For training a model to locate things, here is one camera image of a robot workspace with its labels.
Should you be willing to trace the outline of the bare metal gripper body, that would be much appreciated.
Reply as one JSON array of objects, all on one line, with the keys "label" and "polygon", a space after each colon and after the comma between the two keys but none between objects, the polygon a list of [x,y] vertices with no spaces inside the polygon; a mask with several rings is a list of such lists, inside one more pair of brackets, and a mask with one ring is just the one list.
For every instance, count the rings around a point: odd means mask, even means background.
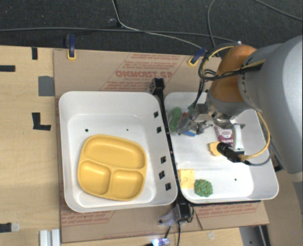
[{"label": "bare metal gripper body", "polygon": [[216,111],[213,105],[197,104],[193,108],[190,118],[197,124],[210,124],[227,128],[231,126],[232,120],[236,118],[236,115],[225,115]]}]

